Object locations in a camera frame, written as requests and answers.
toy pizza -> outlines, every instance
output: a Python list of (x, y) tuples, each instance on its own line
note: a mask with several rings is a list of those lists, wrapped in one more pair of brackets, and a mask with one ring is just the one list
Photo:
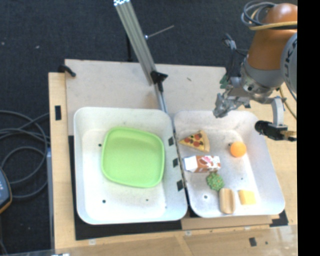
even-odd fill
[(185, 137), (184, 139), (181, 139), (179, 143), (194, 148), (196, 150), (200, 150), (202, 152), (210, 151), (210, 142), (207, 134), (203, 130), (200, 130), (196, 133), (193, 133)]

yellow block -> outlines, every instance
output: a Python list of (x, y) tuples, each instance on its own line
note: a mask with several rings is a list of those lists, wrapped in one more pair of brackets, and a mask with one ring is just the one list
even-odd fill
[(255, 193), (249, 190), (239, 190), (238, 195), (242, 205), (254, 205), (256, 203)]

